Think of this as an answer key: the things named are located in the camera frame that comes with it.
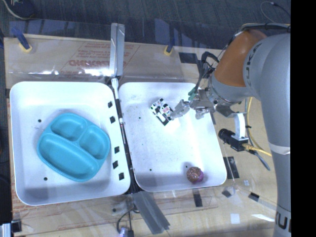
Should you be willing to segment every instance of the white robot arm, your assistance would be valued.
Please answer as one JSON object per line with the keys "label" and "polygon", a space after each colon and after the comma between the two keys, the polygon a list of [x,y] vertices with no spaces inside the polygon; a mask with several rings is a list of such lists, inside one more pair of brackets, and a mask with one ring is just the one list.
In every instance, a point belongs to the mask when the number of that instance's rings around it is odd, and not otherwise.
{"label": "white robot arm", "polygon": [[[171,118],[180,117],[190,108],[196,118],[219,112],[235,117],[230,106],[247,97],[261,101],[262,113],[272,153],[277,182],[277,209],[274,237],[291,236],[290,170],[290,26],[273,25],[287,33],[267,37],[258,28],[267,24],[247,24],[234,35],[216,69],[208,78],[208,87],[194,88],[189,101],[181,100]],[[237,151],[243,150],[235,133],[219,137]]]}

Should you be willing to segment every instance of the blue divided tray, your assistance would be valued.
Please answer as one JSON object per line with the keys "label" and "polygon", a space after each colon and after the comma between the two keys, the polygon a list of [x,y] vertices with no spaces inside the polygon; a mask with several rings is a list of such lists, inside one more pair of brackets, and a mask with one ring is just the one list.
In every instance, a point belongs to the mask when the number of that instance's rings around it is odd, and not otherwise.
{"label": "blue divided tray", "polygon": [[109,154],[109,136],[73,113],[56,117],[40,136],[39,158],[57,173],[77,182],[96,175]]}

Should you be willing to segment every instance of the shoe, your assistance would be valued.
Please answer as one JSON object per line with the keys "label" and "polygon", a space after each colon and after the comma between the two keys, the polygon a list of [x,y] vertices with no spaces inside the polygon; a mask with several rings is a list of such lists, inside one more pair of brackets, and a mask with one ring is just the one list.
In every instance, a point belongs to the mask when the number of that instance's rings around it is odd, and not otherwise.
{"label": "shoe", "polygon": [[2,0],[8,11],[19,19],[29,19],[35,16],[35,10],[29,0]]}

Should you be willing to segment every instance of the gray carpet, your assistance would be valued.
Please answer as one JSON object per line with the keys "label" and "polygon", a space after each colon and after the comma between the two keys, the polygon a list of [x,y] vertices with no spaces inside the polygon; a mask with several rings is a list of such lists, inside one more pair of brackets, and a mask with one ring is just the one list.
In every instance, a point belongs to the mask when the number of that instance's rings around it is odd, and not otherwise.
{"label": "gray carpet", "polygon": [[[0,1],[0,28],[10,36],[12,24],[21,24],[26,33],[40,34],[44,20],[52,35],[109,39],[103,25],[121,23],[126,41],[221,49],[244,23],[290,23],[291,0],[30,0],[36,8],[40,26],[19,22]],[[283,9],[262,2],[272,1]],[[82,22],[83,28],[65,27]],[[274,34],[269,30],[267,35]],[[8,163],[8,136],[5,102],[3,50],[0,49],[0,224],[11,221]]]}

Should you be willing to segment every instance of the white tray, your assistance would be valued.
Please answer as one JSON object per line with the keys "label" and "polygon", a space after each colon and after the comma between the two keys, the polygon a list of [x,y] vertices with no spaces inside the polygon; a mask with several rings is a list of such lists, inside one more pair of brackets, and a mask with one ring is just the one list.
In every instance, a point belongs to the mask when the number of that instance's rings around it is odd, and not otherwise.
{"label": "white tray", "polygon": [[[150,111],[160,98],[174,108],[188,99],[192,83],[128,82],[119,89],[126,137],[138,185],[148,192],[218,186],[227,172],[210,115],[190,110],[166,126]],[[204,179],[193,184],[186,171],[199,167]]]}
{"label": "white tray", "polygon": [[[108,86],[97,82],[19,82],[10,91],[10,106],[15,186],[22,202],[61,203],[116,196],[128,190],[125,150],[114,96]],[[93,122],[111,141],[110,153],[101,169],[83,183],[53,171],[37,155],[41,133],[54,118],[66,112]],[[119,147],[119,152],[115,152],[115,147]]]}

